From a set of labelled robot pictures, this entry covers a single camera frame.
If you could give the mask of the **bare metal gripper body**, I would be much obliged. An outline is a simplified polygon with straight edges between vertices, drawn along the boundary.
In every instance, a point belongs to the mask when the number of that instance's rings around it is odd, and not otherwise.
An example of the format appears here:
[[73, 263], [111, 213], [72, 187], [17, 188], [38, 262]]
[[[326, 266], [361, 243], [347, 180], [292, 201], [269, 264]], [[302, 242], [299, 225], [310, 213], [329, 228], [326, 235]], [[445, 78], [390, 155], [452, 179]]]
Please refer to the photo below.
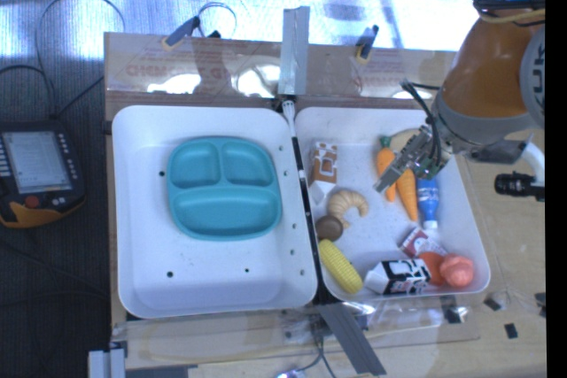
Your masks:
[[447, 142], [436, 125], [425, 124], [412, 134], [397, 155], [397, 167], [410, 169], [418, 179], [432, 180], [447, 165], [453, 145]]

